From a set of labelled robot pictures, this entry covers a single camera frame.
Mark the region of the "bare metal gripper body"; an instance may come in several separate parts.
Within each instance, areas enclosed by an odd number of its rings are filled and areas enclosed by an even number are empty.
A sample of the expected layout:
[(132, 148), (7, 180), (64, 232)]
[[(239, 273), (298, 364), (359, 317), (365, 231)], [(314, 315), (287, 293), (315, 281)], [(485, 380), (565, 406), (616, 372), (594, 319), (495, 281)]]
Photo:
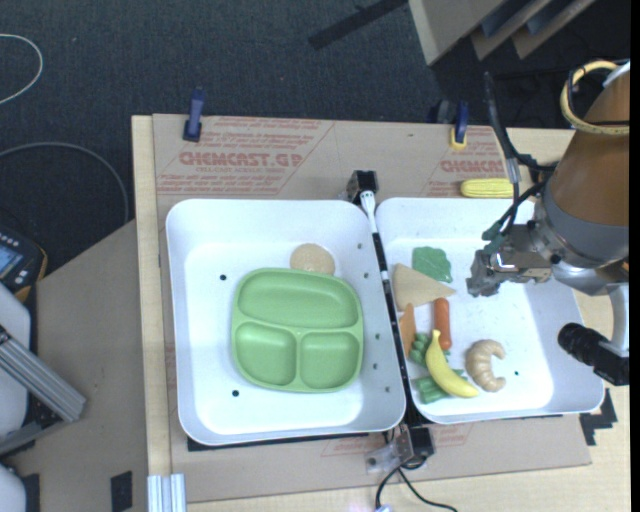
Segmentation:
[(547, 219), (514, 225), (490, 256), (490, 270), (498, 283), (544, 283), (565, 256), (564, 242)]

